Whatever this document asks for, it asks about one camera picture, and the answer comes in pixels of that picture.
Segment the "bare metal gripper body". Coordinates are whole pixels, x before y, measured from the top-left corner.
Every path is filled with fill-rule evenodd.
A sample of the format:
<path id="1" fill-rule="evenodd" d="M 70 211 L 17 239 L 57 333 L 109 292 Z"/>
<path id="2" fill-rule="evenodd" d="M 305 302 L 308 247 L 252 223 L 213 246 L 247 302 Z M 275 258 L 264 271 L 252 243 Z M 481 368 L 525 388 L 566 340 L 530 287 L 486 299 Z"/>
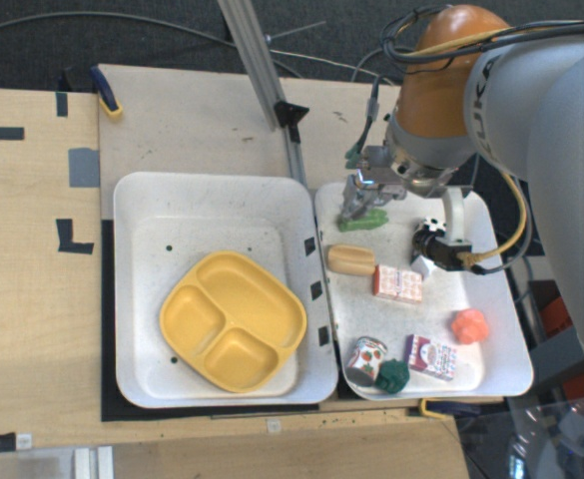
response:
<path id="1" fill-rule="evenodd" d="M 354 174 L 360 189 L 377 190 L 377 203 L 402 200 L 408 193 L 436 198 L 455 172 L 454 167 L 422 165 L 402 148 L 354 145 Z"/>

